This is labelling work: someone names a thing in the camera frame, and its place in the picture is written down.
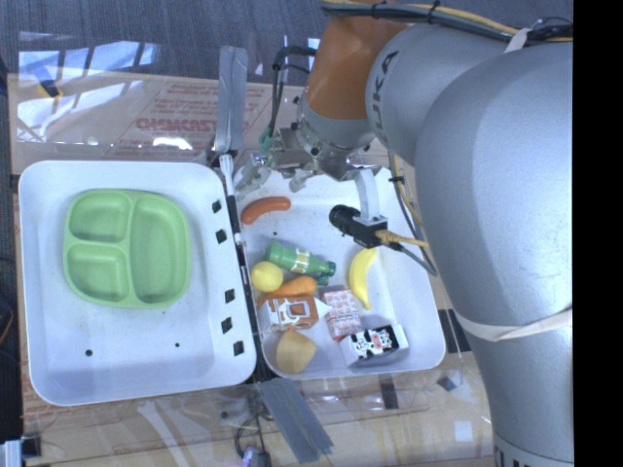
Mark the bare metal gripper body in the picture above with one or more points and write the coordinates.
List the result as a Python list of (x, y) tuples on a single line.
[(336, 161)]

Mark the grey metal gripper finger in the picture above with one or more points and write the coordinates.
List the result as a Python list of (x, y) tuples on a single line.
[(301, 179), (253, 173)]

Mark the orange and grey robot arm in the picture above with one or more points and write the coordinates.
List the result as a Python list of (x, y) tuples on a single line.
[(487, 188)]

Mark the orange toy sausage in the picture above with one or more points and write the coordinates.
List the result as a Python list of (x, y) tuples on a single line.
[(265, 208)]

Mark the green bottle with yellow label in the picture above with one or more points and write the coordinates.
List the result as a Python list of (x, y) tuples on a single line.
[(292, 258)]

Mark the yellow toy lemon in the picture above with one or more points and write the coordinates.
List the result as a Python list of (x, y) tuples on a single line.
[(267, 276)]

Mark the orange toy carrot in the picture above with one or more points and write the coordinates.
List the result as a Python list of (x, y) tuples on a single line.
[(297, 287)]

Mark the yellow banana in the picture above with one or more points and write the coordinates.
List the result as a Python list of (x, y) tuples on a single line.
[(360, 275)]

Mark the brown cardboard board, red print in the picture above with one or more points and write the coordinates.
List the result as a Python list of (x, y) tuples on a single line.
[(146, 115)]

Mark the green divided plate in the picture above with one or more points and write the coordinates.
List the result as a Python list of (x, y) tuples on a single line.
[(156, 251)]

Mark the brown and white carton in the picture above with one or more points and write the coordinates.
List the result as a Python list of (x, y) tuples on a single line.
[(287, 313)]

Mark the orange and white packet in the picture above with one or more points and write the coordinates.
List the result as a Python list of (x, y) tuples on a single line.
[(343, 314)]

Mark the white plastic tray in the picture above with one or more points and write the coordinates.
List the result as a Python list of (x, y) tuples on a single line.
[(146, 348), (414, 309)]

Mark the yellow toy bread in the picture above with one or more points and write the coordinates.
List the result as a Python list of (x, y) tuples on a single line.
[(294, 352)]

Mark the black and white cow carton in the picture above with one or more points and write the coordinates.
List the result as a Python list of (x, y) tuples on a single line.
[(375, 344)]

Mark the black cylinder on white bracket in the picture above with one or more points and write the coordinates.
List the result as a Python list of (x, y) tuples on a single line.
[(362, 226)]

